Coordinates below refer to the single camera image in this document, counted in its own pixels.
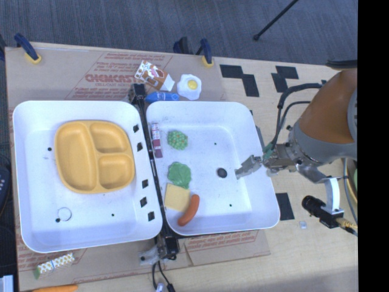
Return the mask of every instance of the table surface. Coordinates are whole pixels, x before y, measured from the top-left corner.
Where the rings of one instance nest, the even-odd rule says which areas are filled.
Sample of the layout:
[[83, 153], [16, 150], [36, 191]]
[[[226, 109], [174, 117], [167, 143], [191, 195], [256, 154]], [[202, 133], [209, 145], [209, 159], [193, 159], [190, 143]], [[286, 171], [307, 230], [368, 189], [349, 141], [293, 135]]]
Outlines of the table surface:
[[[185, 61], [193, 56], [181, 55], [180, 59]], [[230, 74], [224, 74], [223, 77], [222, 73], [223, 99], [242, 103], [252, 111], [265, 144], [273, 138], [275, 132], [277, 103], [281, 94], [277, 90], [281, 91], [285, 86], [328, 81], [337, 73], [326, 66], [307, 64], [221, 57], [215, 57], [214, 61], [212, 68], [220, 69], [221, 65], [225, 65], [227, 73], [234, 70], [232, 66], [243, 70], [243, 75], [236, 78]], [[250, 91], [253, 79], [259, 96], [253, 96], [256, 95], [255, 90]], [[248, 86], [251, 96], [247, 96], [244, 84]], [[315, 93], [313, 89], [306, 90], [291, 95], [287, 101], [311, 100]], [[293, 125], [304, 108], [304, 105], [291, 108], [286, 125]], [[286, 138], [287, 131], [283, 130], [278, 142], [284, 142]], [[320, 170], [324, 174], [342, 176], [343, 163], [338, 160]], [[306, 195], [325, 201], [324, 185], [315, 185], [300, 174], [287, 171], [272, 177], [272, 182], [276, 193], [287, 193], [294, 219], [281, 220], [275, 227], [265, 230], [270, 255], [164, 271], [177, 292], [359, 290], [357, 237], [340, 228], [328, 229], [301, 206]], [[344, 216], [354, 222], [342, 181], [339, 181], [339, 186], [340, 206], [345, 210]], [[302, 228], [301, 223], [305, 223], [306, 228]], [[158, 271], [156, 280], [164, 282]], [[155, 290], [152, 276], [148, 273], [79, 283], [78, 291]]]

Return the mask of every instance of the gray carpet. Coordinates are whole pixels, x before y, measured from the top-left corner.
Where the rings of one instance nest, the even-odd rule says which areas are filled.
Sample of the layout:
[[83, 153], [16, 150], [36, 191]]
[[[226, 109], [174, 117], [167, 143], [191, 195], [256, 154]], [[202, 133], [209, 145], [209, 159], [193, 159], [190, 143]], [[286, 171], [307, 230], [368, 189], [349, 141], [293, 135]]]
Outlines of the gray carpet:
[[[358, 0], [299, 0], [254, 41], [292, 1], [0, 0], [0, 34], [8, 46], [16, 46], [19, 32], [30, 41], [173, 52], [185, 36], [193, 52], [206, 38], [220, 57], [306, 64], [357, 59]], [[0, 154], [9, 156], [5, 82], [0, 61]], [[15, 274], [12, 202], [0, 226], [0, 276]]]

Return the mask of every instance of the black metal rod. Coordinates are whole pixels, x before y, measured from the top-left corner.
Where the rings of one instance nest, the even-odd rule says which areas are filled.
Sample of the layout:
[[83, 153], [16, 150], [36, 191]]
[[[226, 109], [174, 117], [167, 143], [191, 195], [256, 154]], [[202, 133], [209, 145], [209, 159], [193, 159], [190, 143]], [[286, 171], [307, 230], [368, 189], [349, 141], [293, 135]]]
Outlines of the black metal rod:
[[258, 34], [254, 36], [254, 40], [259, 40], [260, 36], [269, 29], [276, 21], [280, 19], [281, 16], [283, 16], [298, 0], [293, 0], [285, 9], [283, 9], [280, 14], [278, 14], [269, 24], [266, 25], [264, 29], [262, 29]]

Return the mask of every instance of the brown sausage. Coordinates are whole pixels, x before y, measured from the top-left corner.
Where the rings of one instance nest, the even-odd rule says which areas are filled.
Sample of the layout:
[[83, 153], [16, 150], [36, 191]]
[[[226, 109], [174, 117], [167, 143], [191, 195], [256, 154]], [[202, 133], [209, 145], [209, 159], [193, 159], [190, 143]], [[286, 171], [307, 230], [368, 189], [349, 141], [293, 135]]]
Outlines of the brown sausage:
[[179, 226], [185, 226], [191, 221], [191, 219], [196, 215], [196, 212], [199, 209], [199, 204], [200, 196], [196, 194], [192, 195], [192, 197], [190, 197], [188, 209], [177, 221]]

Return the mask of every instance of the blue tube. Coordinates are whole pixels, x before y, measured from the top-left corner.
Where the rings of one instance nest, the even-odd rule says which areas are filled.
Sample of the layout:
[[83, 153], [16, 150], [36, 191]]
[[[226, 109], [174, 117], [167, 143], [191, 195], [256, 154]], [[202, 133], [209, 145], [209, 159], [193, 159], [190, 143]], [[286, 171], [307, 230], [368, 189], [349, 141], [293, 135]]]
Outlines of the blue tube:
[[177, 101], [180, 100], [180, 97], [176, 93], [165, 93], [165, 92], [153, 92], [146, 96], [145, 101], [147, 103], [154, 103], [159, 100], [173, 100]]

